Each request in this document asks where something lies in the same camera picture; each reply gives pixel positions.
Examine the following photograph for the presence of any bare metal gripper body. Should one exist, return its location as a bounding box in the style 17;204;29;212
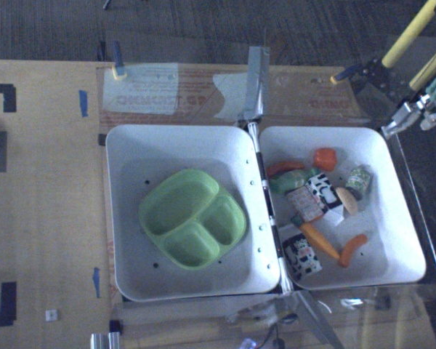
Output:
416;89;436;124

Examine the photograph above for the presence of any green and white can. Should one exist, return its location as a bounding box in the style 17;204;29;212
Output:
344;166;373;201

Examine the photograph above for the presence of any orange rounded block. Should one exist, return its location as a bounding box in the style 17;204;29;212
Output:
312;147;339;172

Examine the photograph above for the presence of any beige biscuit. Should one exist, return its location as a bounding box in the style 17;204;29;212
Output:
335;186;360;217

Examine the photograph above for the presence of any brown cardboard board red print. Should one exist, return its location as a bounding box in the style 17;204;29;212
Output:
95;62;372;308

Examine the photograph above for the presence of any tall cow print carton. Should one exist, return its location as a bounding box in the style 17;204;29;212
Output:
304;172;344;211

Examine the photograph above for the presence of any white plastic tray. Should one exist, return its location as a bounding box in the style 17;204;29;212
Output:
258;125;427;291
105;124;281;302

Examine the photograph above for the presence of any red sausage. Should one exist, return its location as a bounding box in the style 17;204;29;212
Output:
266;160;306;177

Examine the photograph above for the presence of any pink and orange carton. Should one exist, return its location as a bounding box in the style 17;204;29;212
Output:
286;185;331;223

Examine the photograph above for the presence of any green toy vegetable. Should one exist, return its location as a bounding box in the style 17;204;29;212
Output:
269;167;321;196

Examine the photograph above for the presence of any orange sausage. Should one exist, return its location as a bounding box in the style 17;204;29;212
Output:
337;233;369;269

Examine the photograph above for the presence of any orange carrot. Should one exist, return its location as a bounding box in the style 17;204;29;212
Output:
290;214;341;262

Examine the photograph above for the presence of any small cow print carton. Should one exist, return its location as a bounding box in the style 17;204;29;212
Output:
281;232;323;283

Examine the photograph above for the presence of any green divided plate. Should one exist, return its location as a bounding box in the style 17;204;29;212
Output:
137;168;248;271

